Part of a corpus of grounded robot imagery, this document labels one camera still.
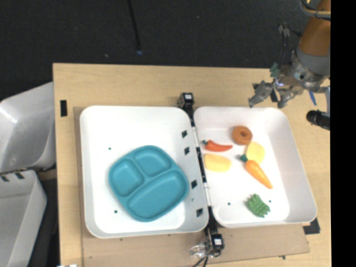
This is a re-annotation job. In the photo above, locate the brown doughnut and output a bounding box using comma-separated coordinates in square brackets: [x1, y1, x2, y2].
[231, 125, 254, 146]

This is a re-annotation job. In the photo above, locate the green leafy vegetable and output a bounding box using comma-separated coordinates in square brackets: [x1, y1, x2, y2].
[245, 193, 271, 219]

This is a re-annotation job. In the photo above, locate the yellow potato slice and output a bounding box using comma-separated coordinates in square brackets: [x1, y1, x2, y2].
[245, 141, 266, 165]
[204, 152, 233, 173]

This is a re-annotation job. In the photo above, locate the blue divided plate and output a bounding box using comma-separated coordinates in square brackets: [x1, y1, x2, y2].
[107, 145, 191, 223]

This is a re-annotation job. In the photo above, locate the white plastic tray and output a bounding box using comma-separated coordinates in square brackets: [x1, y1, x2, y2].
[192, 106, 318, 229]
[79, 105, 210, 239]

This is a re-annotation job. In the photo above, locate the red chili pepper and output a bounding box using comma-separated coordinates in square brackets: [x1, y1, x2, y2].
[201, 139, 234, 152]

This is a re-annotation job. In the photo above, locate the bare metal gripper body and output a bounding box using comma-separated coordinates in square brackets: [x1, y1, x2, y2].
[273, 56, 331, 93]

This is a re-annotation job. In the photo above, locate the orange carrot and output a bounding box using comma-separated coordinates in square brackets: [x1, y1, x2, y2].
[239, 154, 274, 190]

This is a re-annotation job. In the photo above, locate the black block with thin wires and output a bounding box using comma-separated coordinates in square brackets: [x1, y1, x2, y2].
[177, 92, 195, 108]
[206, 232, 225, 257]

